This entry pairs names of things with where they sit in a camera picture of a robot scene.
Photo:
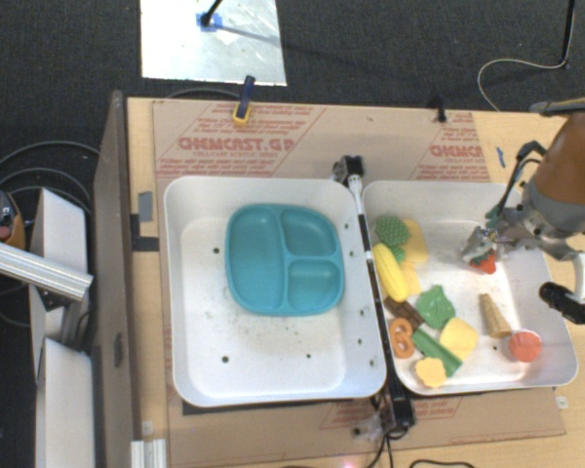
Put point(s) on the small green toy piece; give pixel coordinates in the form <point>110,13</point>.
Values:
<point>398,253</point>

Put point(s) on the blue divided plate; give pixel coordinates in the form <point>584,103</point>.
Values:
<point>258,261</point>

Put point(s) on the red-orange toy ice cream scoop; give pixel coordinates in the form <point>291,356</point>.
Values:
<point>525,345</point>

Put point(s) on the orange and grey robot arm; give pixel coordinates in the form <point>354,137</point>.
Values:
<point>568,164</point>

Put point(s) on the pale yellow toy slice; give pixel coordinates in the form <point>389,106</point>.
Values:
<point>412,278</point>

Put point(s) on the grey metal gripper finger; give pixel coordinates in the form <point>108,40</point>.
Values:
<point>493,245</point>
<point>473,244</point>

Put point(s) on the black cylinder on white bracket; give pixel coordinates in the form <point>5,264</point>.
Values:
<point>563,300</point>

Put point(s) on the green toy lettuce leaf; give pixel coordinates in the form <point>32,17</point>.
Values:
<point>435,306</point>

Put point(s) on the yellow toy corn cob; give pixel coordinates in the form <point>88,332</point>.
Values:
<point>390,273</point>

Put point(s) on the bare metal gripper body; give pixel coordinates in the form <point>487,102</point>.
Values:
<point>541,234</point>

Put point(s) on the white plastic tray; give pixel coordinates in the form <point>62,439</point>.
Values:
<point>273,354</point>
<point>473,368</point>

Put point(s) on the red toy strawberry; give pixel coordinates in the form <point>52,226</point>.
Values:
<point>485,263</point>

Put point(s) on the orange toy pretzel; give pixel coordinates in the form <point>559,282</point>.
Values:
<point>401,346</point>

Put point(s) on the brown toy chocolate bar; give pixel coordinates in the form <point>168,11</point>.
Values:
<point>405,311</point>

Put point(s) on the green round textured toy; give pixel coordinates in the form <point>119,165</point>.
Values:
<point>391,230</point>

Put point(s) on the yellow-orange scalloped toy biscuit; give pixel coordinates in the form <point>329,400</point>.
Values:
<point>430,372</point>

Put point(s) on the yellow toy pepper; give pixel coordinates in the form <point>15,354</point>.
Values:
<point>459,338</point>

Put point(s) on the yellow rounded toy block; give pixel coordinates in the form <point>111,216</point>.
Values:
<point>417,244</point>

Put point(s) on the thin black and white rod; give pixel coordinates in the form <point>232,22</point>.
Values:
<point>370,256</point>

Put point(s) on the brown cardboard board red print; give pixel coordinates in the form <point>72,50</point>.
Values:
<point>292,139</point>

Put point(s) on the long green toy vegetable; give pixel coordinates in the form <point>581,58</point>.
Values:
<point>431,346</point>

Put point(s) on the tan toy ice cream cone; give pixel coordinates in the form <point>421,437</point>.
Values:
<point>493,316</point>

